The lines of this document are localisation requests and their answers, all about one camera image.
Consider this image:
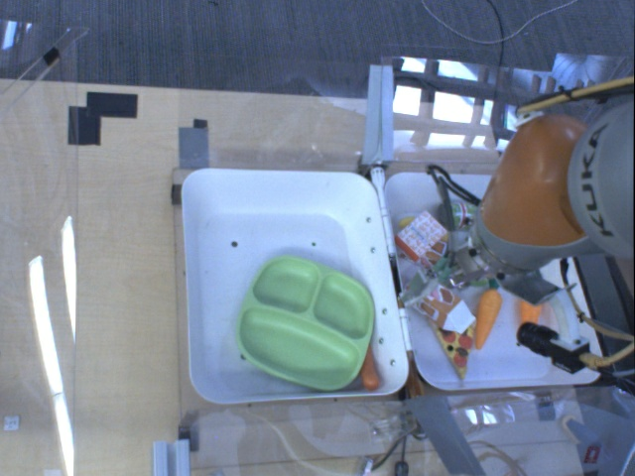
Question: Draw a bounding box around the black cylinder on white bracket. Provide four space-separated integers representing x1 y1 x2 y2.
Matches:
515 290 592 375

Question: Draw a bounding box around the small orange carrot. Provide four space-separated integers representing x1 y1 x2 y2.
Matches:
519 298 544 325

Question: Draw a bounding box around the orange carrot with green top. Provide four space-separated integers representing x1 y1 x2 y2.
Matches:
473 279 504 351

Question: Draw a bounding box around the white plastic tray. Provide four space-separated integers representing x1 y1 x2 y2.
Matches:
384 171 604 393
181 168 411 406

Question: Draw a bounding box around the green and white can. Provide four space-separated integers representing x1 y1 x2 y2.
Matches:
447 197 480 230

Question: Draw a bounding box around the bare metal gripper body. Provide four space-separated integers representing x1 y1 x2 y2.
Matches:
447 231 498 288

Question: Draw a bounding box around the orange sausage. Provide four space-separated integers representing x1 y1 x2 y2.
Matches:
359 346 382 393

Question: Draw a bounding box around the orange and white carton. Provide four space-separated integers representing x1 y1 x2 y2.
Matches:
414 285 478 335
394 210 450 268

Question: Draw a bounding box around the pizza slice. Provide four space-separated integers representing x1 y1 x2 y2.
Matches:
429 319 476 382

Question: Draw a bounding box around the green divided plate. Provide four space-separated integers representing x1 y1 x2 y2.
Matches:
236 254 377 393

